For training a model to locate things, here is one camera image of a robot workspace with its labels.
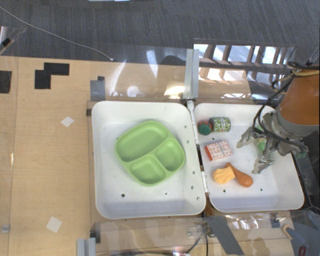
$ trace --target white tray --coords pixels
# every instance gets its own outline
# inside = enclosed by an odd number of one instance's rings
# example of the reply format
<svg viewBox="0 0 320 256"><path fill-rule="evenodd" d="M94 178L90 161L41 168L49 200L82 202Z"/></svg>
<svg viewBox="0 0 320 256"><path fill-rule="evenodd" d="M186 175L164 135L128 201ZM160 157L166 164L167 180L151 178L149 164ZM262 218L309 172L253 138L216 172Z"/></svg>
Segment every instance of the white tray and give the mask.
<svg viewBox="0 0 320 256"><path fill-rule="evenodd" d="M121 134L146 120L165 125L181 143L182 169L155 186L136 182L118 161L115 143ZM109 219L195 215L206 197L186 107L178 103L101 101L92 109L95 197L100 214Z"/></svg>
<svg viewBox="0 0 320 256"><path fill-rule="evenodd" d="M290 154L271 154L275 163L260 174L252 174L258 150L254 144L236 148L241 135L252 125L253 118L259 110L259 105L215 104L202 103L196 106L194 116L197 122L211 117L228 117L231 121L229 132L212 132L209 135L199 135L203 167L206 183L212 205L224 213L259 212L299 209L304 202L304 194L297 171ZM264 113L271 107L265 107ZM205 145L226 140L233 152L229 157L210 161ZM233 179L226 184L219 184L212 179L215 169L224 168L230 162L238 170L253 178L253 185L242 187Z"/></svg>

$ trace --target green can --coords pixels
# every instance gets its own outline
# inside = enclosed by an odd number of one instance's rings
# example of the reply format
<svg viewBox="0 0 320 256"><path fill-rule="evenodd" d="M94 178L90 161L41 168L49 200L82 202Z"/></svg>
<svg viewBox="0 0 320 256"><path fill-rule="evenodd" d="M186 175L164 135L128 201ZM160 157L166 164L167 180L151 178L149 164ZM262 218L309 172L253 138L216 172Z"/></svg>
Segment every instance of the green can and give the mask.
<svg viewBox="0 0 320 256"><path fill-rule="evenodd" d="M228 117L211 117L209 123L212 125L213 132L229 132L231 128L231 122Z"/></svg>

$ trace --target wooden table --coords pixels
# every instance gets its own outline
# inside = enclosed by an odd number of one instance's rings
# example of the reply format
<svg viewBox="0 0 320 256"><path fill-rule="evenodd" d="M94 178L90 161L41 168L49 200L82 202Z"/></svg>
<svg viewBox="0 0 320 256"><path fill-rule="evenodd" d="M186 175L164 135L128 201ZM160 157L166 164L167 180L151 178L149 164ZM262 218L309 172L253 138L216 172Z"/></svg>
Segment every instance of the wooden table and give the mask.
<svg viewBox="0 0 320 256"><path fill-rule="evenodd" d="M51 89L35 89L35 70L44 62L69 64L69 75L52 75ZM94 222L110 222L97 212L90 184L90 81L104 77L106 96L138 89L145 99L163 101L167 89L183 85L185 67L0 56L0 70L12 71L10 93L0 94L0 225L10 224L9 233L0 233L0 256L75 256L77 239L87 239ZM218 97L223 91L203 93ZM74 120L68 127L61 123L67 117ZM61 221L57 232L46 228L51 217ZM292 252L284 234L260 237L256 250ZM225 255L216 238L209 242L215 244L209 255ZM240 244L252 252L248 236ZM192 255L205 251L201 245Z"/></svg>

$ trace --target red and white box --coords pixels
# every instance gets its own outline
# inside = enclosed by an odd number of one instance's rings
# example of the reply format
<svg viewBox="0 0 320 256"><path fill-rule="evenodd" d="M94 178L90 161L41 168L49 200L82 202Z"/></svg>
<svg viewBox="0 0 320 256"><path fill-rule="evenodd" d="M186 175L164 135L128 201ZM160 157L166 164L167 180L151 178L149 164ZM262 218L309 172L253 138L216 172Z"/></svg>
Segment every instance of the red and white box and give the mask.
<svg viewBox="0 0 320 256"><path fill-rule="evenodd" d="M232 155L232 151L226 140L206 145L204 149L210 161L225 158Z"/></svg>

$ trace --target green divided plate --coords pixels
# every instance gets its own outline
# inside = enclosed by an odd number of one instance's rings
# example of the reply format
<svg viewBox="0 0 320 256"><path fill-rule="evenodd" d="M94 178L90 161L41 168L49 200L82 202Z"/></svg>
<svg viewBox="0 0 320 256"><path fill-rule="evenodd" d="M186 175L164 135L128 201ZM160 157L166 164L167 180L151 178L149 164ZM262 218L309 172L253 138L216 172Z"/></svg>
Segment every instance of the green divided plate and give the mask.
<svg viewBox="0 0 320 256"><path fill-rule="evenodd" d="M128 173L144 186L156 185L186 162L186 154L175 136L153 120L138 124L122 134L115 153Z"/></svg>

